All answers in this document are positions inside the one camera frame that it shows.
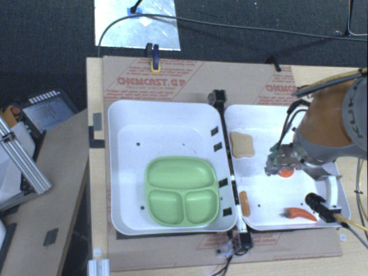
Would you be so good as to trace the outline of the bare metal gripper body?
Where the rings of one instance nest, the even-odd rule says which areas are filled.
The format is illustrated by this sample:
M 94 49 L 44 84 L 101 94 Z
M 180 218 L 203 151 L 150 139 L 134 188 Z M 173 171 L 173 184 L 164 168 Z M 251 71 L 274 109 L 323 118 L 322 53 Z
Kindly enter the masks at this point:
M 271 154 L 271 161 L 274 167 L 282 169 L 302 169 L 302 157 L 295 144 L 282 144 L 275 148 Z

